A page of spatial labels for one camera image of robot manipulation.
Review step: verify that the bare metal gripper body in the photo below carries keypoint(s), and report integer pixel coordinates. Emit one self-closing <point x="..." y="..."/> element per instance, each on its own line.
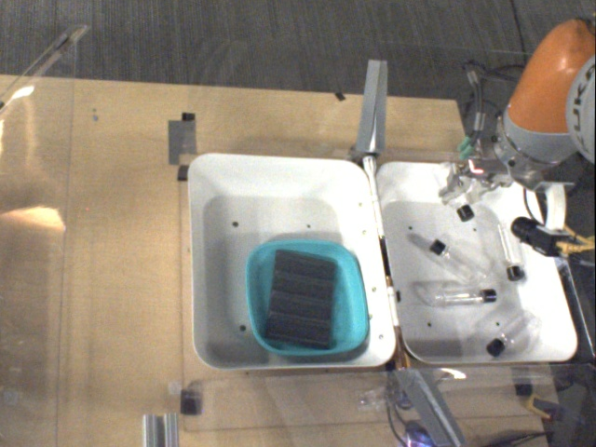
<point x="505" y="168"/>

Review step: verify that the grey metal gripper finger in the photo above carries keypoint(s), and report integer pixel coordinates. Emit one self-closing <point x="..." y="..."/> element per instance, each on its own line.
<point x="454" y="180"/>
<point x="486" y="185"/>

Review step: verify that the clear plastic bottle black cap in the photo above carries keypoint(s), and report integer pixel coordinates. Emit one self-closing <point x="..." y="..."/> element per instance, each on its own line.
<point x="438" y="247"/>
<point x="487" y="295"/>
<point x="495" y="347"/>
<point x="515" y="273"/>
<point x="465" y="212"/>

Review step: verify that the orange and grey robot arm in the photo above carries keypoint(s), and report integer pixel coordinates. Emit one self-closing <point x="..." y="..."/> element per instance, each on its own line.
<point x="545" y="77"/>

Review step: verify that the teal plastic bowl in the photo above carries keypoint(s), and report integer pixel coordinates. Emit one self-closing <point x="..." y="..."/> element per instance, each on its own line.
<point x="351" y="296"/>

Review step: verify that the white plastic tray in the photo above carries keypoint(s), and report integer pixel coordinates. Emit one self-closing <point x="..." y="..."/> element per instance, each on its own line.
<point x="223" y="277"/>
<point x="419" y="338"/>

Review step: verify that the black ribbed block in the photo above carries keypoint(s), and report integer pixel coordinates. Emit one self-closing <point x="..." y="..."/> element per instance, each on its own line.
<point x="302" y="298"/>

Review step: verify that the black cylinder on white bracket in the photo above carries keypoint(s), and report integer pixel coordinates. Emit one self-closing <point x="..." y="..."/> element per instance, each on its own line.
<point x="531" y="233"/>

